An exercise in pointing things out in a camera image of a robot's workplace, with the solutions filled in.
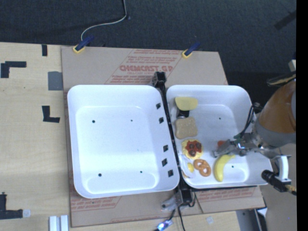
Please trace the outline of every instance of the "blue and yellow clamp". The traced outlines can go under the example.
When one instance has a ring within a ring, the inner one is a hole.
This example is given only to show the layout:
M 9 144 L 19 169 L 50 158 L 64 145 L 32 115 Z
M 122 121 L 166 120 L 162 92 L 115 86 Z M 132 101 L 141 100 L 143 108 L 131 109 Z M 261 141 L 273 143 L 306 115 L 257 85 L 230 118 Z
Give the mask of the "blue and yellow clamp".
M 79 44 L 77 44 L 76 46 L 73 47 L 73 51 L 76 54 L 81 53 L 82 51 L 84 51 L 85 46 L 87 46 L 90 42 L 92 42 L 94 39 L 94 36 L 88 36 L 86 37 L 84 40 L 82 40 Z
M 188 48 L 188 49 L 186 49 L 182 52 L 182 57 L 185 58 L 185 59 L 189 58 L 192 55 L 193 51 L 198 49 L 199 46 L 200 46 L 199 42 L 194 43 L 190 48 Z

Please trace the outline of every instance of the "banana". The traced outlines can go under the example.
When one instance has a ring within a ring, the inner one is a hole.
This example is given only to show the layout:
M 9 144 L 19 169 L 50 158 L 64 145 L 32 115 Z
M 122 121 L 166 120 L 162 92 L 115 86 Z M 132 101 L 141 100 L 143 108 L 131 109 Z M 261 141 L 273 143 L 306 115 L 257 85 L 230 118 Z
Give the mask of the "banana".
M 222 182 L 223 180 L 223 169 L 226 165 L 227 162 L 229 162 L 229 160 L 231 158 L 235 158 L 235 155 L 222 155 L 220 156 L 216 162 L 215 162 L 215 166 L 214 166 L 214 176 L 216 178 L 216 180 Z

